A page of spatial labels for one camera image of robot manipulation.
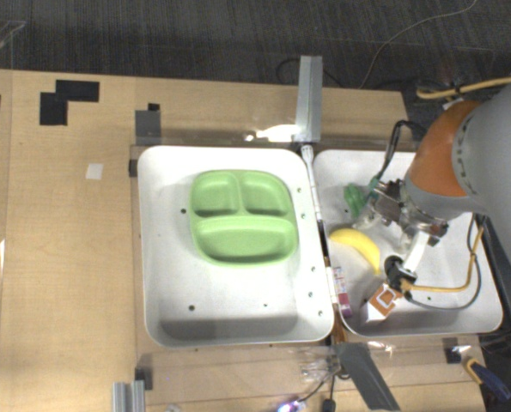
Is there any yellow banana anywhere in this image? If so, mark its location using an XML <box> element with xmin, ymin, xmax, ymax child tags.
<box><xmin>329</xmin><ymin>227</ymin><xmax>382</xmax><ymax>276</ymax></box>

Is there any purple and white carton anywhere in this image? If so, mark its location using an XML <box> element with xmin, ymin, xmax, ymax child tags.
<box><xmin>332</xmin><ymin>265</ymin><xmax>354</xmax><ymax>318</ymax></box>

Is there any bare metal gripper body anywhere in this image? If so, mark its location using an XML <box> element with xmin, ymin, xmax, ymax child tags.
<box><xmin>370</xmin><ymin>179</ymin><xmax>449</xmax><ymax>247</ymax></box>

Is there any green divided plate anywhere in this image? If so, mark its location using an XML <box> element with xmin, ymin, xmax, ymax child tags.
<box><xmin>188</xmin><ymin>169</ymin><xmax>300</xmax><ymax>267</ymax></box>

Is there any brown and white carton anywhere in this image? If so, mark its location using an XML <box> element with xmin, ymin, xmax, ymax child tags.
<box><xmin>366</xmin><ymin>282</ymin><xmax>405</xmax><ymax>322</ymax></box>

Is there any green broccoli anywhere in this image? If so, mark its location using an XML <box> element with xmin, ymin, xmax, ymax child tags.
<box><xmin>344</xmin><ymin>183</ymin><xmax>370</xmax><ymax>219</ymax></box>

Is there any white plastic tray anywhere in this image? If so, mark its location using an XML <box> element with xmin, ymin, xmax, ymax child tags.
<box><xmin>312</xmin><ymin>148</ymin><xmax>505</xmax><ymax>339</ymax></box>
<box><xmin>136</xmin><ymin>144</ymin><xmax>336</xmax><ymax>349</ymax></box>

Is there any black cylinder on white bracket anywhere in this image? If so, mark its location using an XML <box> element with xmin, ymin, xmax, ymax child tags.
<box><xmin>382</xmin><ymin>231</ymin><xmax>430</xmax><ymax>294</ymax></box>

